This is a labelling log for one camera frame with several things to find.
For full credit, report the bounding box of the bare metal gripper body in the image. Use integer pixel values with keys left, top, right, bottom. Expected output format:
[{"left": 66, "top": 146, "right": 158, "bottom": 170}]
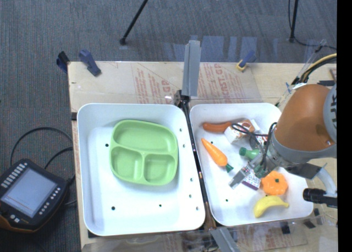
[{"left": 247, "top": 149, "right": 279, "bottom": 178}]

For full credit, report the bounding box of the purple and white packet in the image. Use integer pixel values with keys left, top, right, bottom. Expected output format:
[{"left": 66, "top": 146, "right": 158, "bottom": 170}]
[{"left": 241, "top": 167, "right": 262, "bottom": 191}]

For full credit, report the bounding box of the green bottle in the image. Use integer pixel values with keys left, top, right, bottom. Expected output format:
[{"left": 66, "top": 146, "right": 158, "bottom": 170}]
[{"left": 238, "top": 146, "right": 261, "bottom": 161}]

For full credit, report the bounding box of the white and red carton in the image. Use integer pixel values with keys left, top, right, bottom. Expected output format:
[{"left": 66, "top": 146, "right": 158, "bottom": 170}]
[{"left": 249, "top": 134, "right": 269, "bottom": 150}]

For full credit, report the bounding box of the orange pumpkin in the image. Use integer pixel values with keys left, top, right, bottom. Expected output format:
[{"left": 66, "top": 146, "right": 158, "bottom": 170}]
[{"left": 260, "top": 170, "right": 289, "bottom": 196}]

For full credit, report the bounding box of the white plastic tray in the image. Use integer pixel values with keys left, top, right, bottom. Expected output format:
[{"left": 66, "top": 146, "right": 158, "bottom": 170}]
[
  {"left": 189, "top": 102, "right": 315, "bottom": 227},
  {"left": 76, "top": 102, "right": 207, "bottom": 237}
]

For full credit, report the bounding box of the orange carrot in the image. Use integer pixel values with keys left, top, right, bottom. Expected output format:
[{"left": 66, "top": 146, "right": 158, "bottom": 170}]
[{"left": 200, "top": 138, "right": 235, "bottom": 173}]

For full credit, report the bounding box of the yellow banana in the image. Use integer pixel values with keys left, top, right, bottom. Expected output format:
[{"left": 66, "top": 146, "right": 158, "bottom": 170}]
[{"left": 252, "top": 195, "right": 290, "bottom": 218}]

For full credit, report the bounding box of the white and orange carton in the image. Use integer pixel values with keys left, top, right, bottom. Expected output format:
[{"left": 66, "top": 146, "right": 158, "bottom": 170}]
[{"left": 223, "top": 118, "right": 261, "bottom": 145}]

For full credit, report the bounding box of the orange sausage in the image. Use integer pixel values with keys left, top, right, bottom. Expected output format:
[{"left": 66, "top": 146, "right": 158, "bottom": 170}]
[{"left": 202, "top": 120, "right": 233, "bottom": 134}]

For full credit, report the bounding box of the green divided plate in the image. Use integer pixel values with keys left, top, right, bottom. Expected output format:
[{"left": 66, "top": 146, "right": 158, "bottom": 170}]
[{"left": 109, "top": 119, "right": 180, "bottom": 187}]

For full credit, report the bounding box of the brown cardboard board red print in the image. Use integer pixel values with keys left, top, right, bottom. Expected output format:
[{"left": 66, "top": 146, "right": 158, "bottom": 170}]
[{"left": 67, "top": 61, "right": 338, "bottom": 252}]

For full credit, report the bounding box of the black stand leg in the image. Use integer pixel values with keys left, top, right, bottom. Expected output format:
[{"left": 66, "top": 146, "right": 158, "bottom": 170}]
[
  {"left": 288, "top": 0, "right": 304, "bottom": 43},
  {"left": 119, "top": 0, "right": 163, "bottom": 46}
]

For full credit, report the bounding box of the black cylinder on white bracket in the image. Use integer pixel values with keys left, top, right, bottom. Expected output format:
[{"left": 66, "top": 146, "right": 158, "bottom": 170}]
[{"left": 302, "top": 167, "right": 338, "bottom": 209}]

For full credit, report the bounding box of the black block with thin wires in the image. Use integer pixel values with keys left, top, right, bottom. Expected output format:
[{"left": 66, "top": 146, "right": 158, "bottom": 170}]
[{"left": 173, "top": 89, "right": 191, "bottom": 106}]

